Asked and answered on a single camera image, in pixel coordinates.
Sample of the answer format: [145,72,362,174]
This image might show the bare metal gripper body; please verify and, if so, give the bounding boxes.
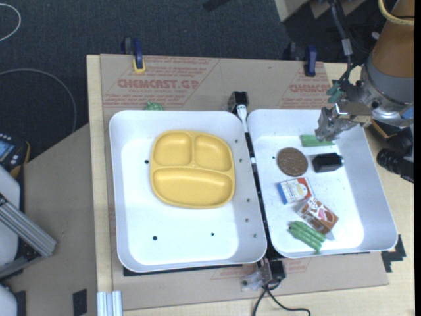
[335,83,412,128]

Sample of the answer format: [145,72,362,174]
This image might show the green rectangular block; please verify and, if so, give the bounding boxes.
[299,134,337,148]

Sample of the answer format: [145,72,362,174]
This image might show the small black bottle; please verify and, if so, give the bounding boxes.
[311,152,345,174]

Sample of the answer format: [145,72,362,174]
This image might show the brown round biscuit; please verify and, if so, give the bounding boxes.
[276,147,309,178]

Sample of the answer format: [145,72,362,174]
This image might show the blue and white carton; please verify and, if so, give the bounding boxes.
[277,176,316,206]

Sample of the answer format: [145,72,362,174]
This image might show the white plastic tray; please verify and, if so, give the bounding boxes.
[108,109,268,273]
[245,108,399,259]

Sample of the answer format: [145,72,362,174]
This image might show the thin black and white rod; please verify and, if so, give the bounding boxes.
[236,105,274,260]

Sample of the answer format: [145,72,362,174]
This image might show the brown and white carton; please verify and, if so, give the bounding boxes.
[296,196,340,236]

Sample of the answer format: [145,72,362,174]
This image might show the green toy bean pods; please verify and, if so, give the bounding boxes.
[287,220,327,253]

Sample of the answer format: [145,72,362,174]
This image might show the brown cardboard board, red print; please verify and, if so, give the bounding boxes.
[99,53,391,311]

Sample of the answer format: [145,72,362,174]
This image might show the yellow divided plate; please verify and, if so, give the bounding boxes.
[149,129,237,210]

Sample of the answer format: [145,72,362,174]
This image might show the black cylinder on white bracket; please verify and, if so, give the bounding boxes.
[376,126,415,183]

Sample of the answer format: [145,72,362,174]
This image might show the black block with thin wires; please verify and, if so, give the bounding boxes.
[241,259,287,292]
[229,90,249,113]

